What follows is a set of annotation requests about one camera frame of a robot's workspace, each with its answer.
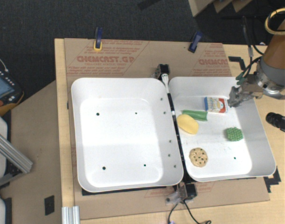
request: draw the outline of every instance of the toy green vegetable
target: toy green vegetable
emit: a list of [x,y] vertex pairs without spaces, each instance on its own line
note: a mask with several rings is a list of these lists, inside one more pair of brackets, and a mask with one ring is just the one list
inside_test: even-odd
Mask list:
[[226,135],[230,141],[239,141],[243,138],[243,133],[237,127],[226,129]]
[[206,111],[183,110],[182,114],[187,114],[196,120],[207,121],[208,112],[206,112]]

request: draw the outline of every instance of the wooden table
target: wooden table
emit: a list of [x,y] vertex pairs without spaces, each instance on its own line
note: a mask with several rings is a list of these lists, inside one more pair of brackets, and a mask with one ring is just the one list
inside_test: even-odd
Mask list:
[[[249,60],[247,46],[224,45],[224,49],[227,56],[240,56],[247,64]],[[62,206],[72,207],[75,205],[75,200],[70,149],[69,113],[67,110],[68,94],[64,39],[55,39],[55,56]],[[240,68],[237,63],[229,63],[229,65],[233,76],[240,73]],[[213,224],[285,223],[285,133],[265,121],[265,117],[269,112],[285,115],[285,100],[274,100],[264,96],[262,99],[256,100],[256,104],[278,166],[281,183],[271,187],[271,200],[268,202],[193,209],[192,213],[196,220],[212,220]],[[167,216],[167,212],[160,212],[83,220],[81,224],[165,224],[167,223]],[[172,215],[172,219],[175,220],[177,224],[193,223],[193,220],[186,210],[175,211]]]

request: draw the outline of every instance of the white cable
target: white cable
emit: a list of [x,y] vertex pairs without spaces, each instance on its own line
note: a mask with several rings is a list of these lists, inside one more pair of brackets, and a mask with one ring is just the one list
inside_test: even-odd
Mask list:
[[0,59],[0,62],[1,62],[1,64],[4,66],[4,71],[5,72],[8,72],[8,69],[7,69],[7,67],[6,67],[6,65],[3,63],[3,61]]
[[169,81],[169,79],[168,79],[168,74],[162,74],[161,77],[162,77],[162,82],[163,82],[164,85],[165,85],[166,92],[167,92],[167,94],[169,94],[170,91],[169,91],[169,87],[168,87],[168,81]]
[[268,33],[272,35],[285,35],[285,31],[274,31],[269,27],[270,19],[278,13],[285,12],[285,8],[277,9],[276,11],[272,12],[264,22],[264,28],[267,30]]

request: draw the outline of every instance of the dark carpet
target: dark carpet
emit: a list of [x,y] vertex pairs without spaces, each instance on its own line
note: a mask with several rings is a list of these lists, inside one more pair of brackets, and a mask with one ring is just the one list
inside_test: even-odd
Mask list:
[[[195,18],[188,0],[0,0],[0,58],[21,84],[25,98],[55,80],[55,38],[185,41],[199,30],[202,42],[245,44],[242,15],[268,14],[285,0],[254,0],[239,13],[228,5],[219,14],[211,4]],[[268,44],[265,17],[250,19],[257,44]]]

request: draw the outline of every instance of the clamp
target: clamp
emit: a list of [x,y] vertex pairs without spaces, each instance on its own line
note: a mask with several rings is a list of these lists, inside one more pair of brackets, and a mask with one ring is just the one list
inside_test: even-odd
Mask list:
[[197,31],[195,34],[194,34],[194,37],[193,37],[193,41],[191,42],[188,50],[191,51],[192,53],[195,53],[196,51],[196,48],[197,48],[197,44],[198,42],[201,40],[203,34],[199,31]]
[[102,50],[102,42],[101,42],[102,32],[103,32],[103,28],[99,28],[99,27],[96,28],[96,31],[95,31],[95,38],[96,39],[94,41],[94,50],[95,51]]

